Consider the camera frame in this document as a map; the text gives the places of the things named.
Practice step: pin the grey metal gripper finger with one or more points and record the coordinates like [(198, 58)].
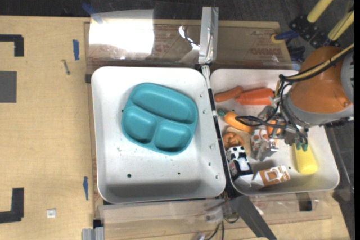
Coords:
[(274, 146), (262, 152)]

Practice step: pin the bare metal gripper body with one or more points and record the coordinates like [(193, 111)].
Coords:
[(291, 135)]

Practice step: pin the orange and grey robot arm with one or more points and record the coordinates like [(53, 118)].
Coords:
[(317, 90)]

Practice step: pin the white can with orange print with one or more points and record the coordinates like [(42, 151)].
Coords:
[(257, 136)]

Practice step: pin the tan bread slice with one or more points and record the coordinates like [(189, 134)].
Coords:
[(245, 137)]

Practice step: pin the orange and white carton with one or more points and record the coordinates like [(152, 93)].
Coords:
[(274, 175)]

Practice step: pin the yellow rounded bar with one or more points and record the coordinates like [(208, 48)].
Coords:
[(306, 161)]

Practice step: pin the brown toy croissant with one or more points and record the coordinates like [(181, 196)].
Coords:
[(231, 140)]

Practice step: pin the orange carrot with green top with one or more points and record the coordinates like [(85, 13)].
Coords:
[(234, 120)]

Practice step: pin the white plastic tray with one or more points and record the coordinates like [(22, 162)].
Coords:
[(157, 174), (323, 177)]

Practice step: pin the orange toy bottle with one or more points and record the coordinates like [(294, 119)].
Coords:
[(254, 96)]

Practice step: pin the orange-brown toy sausage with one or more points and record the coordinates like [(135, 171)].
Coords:
[(226, 94)]

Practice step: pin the thin black and white rod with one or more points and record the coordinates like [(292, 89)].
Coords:
[(213, 105)]

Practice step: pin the teal divided plate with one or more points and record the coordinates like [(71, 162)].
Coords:
[(157, 118)]

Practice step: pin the small grey screw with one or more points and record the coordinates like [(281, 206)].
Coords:
[(66, 68)]

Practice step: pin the small white square piece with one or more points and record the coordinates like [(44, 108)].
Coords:
[(51, 213)]

